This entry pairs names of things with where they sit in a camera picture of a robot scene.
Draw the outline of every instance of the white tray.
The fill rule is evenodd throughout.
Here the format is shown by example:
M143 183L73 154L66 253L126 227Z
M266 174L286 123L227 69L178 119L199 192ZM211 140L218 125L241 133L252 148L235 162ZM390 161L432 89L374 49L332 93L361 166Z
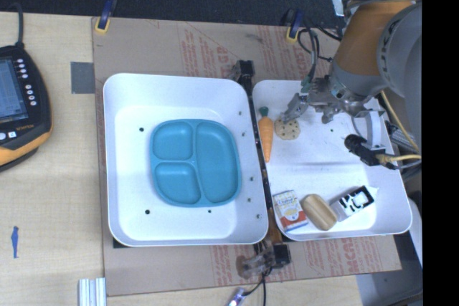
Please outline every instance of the white tray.
M257 83L253 90L257 118L261 118L258 108L262 106L269 107L269 116L273 120L278 118L287 109L293 95L300 91L300 83L272 80ZM379 109L375 99L367 107ZM370 167L347 150L344 139L356 133L349 115L335 115L333 121L325 125L321 117L321 113L309 107L298 118L301 129L298 139L282 140L274 134L270 162L266 164L271 194L294 190L301 201L308 194L316 193L331 203L351 189L367 185L377 189L375 204L328 231L317 229L310 222L292 231L284 231L284 235L295 241L307 241L398 234L408 230L412 212L399 171L382 166ZM358 127L362 133L364 128L365 124ZM388 153L394 152L385 129L382 143Z
M200 77L117 74L103 88L108 221L131 247L254 244L268 231L268 215L247 94L236 82ZM241 189L221 206L166 203L152 182L148 143L160 123L217 121L233 135Z

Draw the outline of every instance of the yellow cable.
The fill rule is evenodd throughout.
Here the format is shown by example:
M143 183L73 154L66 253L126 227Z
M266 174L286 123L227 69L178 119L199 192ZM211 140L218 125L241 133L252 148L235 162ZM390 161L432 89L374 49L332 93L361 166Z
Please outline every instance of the yellow cable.
M389 99L387 98L386 94L384 93L384 91L381 91L381 96L384 100L384 102L386 103L386 106L387 106L387 109L389 110L390 114L392 115L392 117L394 118L395 120L395 123L399 126L400 130L403 132L404 136L406 137L406 139L408 139L408 141L411 143L411 145L415 148L415 150L417 152L419 152L419 147L417 146L417 144L413 141L413 139L411 139L410 135L407 133L407 131L405 130L405 128L403 127L403 124L402 122L400 121L400 119L398 118L397 114L395 113L394 109L392 108L392 106L390 105L389 103Z
M388 163L388 162L395 162L395 161L403 161L403 160L420 160L422 159L421 155L419 154L407 154L405 156L388 156L385 154L377 154L376 158L380 163Z

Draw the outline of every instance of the wooden table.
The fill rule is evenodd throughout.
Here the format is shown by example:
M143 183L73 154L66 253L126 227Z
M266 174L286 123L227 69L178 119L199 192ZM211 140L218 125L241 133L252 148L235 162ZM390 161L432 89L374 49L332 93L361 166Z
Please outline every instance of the wooden table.
M17 14L0 13L0 25L0 47L15 43ZM47 83L55 127L34 156L0 173L0 305L73 306L79 279L104 277L95 98L70 87L70 63L93 62L91 17L25 14L24 43ZM223 306L234 290L109 297L107 304ZM267 291L267 305L361 305L355 276L270 283ZM261 288L244 301L261 304Z

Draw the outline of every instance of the gray tape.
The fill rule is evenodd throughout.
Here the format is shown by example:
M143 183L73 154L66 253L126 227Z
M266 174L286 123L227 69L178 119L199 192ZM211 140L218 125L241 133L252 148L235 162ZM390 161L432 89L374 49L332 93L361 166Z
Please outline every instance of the gray tape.
M70 62L72 94L95 92L94 64L92 62Z

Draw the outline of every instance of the small carton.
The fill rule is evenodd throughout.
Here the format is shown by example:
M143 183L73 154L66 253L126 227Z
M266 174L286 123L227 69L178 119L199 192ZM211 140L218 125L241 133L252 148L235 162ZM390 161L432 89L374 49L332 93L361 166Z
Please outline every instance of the small carton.
M273 205L285 231L291 231L309 223L294 190L275 194L273 196Z
M377 189L373 188L372 191L376 195ZM370 194L369 189L361 186L332 203L330 207L338 216L338 221L341 222L373 203L374 197Z

